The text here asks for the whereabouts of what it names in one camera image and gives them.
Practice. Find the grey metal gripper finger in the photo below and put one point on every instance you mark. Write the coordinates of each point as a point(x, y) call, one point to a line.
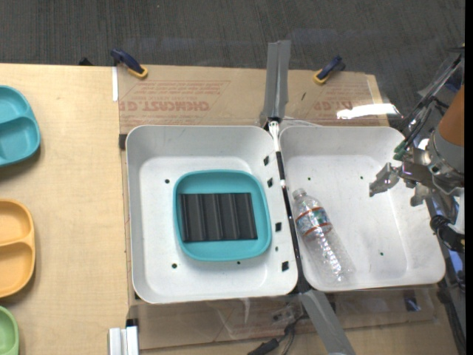
point(384, 179)
point(420, 195)

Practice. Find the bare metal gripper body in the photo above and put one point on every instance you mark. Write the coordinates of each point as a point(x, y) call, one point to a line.
point(425, 172)

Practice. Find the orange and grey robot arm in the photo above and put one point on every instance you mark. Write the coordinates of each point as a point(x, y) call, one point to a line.
point(454, 124)

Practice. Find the white plastic tray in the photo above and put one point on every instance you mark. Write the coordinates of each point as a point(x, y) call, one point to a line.
point(155, 235)
point(373, 228)

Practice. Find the clear plastic bottle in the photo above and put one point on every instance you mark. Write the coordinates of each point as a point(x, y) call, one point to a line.
point(318, 228)

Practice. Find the black ribbed rectangular tray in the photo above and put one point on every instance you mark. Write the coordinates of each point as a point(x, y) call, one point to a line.
point(218, 216)

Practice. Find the blue divided plate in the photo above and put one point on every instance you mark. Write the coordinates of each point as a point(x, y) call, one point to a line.
point(18, 131)
point(221, 251)

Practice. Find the brown cardboard board, red print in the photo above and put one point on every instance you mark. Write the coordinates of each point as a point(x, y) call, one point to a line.
point(192, 98)

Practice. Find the orange divided plate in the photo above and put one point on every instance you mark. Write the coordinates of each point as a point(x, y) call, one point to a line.
point(16, 246)

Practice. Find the green divided plate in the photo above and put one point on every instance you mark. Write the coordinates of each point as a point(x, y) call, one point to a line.
point(7, 331)

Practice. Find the black cylinder on white bracket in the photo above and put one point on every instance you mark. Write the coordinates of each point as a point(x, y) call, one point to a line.
point(449, 233)

